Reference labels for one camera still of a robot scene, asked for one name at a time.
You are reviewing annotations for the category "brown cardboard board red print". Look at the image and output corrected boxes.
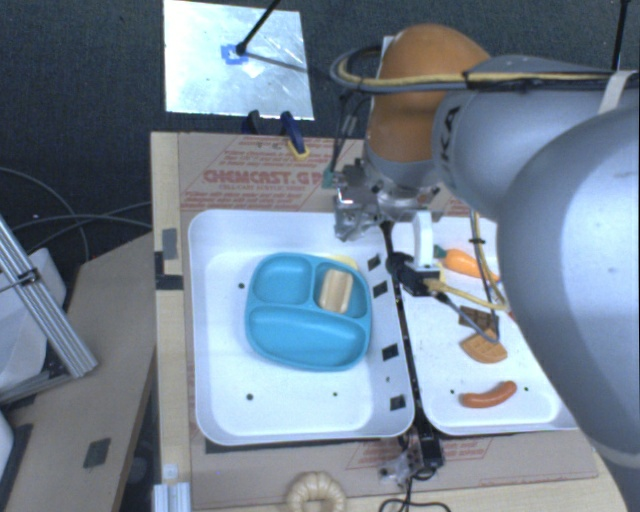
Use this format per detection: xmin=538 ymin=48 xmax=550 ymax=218
xmin=177 ymin=132 xmax=600 ymax=511

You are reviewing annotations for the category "blue divided plate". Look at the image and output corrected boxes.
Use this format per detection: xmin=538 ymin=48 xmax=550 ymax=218
xmin=243 ymin=251 xmax=374 ymax=373

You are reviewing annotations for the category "orange sausage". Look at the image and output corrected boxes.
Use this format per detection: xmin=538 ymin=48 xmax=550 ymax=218
xmin=459 ymin=380 xmax=518 ymax=410

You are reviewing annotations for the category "orange carrot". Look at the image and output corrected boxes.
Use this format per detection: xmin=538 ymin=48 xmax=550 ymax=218
xmin=433 ymin=244 xmax=501 ymax=284

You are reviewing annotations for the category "brown chocolate bar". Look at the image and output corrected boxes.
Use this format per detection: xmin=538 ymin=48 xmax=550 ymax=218
xmin=458 ymin=305 xmax=502 ymax=334

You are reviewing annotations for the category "orange waffle biscuit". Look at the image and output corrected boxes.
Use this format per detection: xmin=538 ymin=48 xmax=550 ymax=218
xmin=459 ymin=327 xmax=509 ymax=365

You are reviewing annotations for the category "tan bread bun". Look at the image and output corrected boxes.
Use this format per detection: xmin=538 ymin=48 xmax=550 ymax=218
xmin=317 ymin=267 xmax=355 ymax=315

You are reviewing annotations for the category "thin black rod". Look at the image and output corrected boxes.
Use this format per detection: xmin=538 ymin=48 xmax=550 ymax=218
xmin=378 ymin=220 xmax=429 ymax=437

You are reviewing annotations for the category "black block with thin wires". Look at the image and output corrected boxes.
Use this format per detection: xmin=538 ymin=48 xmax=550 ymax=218
xmin=416 ymin=431 xmax=447 ymax=472

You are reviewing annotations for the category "black cylinder on white bracket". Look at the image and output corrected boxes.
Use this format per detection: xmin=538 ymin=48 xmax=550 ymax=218
xmin=384 ymin=209 xmax=443 ymax=298

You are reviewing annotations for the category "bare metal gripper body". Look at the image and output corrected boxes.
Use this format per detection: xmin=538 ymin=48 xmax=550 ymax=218
xmin=332 ymin=158 xmax=442 ymax=222

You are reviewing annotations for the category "beige doughnut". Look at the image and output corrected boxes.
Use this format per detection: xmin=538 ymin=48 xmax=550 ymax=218
xmin=284 ymin=470 xmax=348 ymax=512

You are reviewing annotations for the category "white plastic tray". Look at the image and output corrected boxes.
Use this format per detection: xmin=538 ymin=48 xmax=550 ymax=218
xmin=187 ymin=208 xmax=417 ymax=447
xmin=398 ymin=213 xmax=580 ymax=437

